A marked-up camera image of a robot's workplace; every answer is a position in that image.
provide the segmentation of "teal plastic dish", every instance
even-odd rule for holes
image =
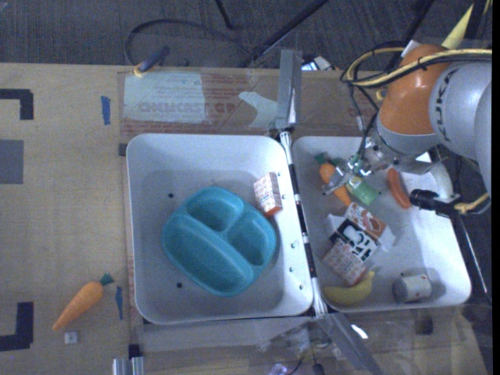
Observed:
[[[206,187],[179,207],[162,231],[170,261],[214,295],[231,297],[247,289],[276,250],[269,220],[236,194]]]

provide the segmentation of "can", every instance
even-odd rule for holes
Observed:
[[[392,294],[398,303],[416,302],[431,293],[432,283],[425,274],[401,277],[392,284]]]

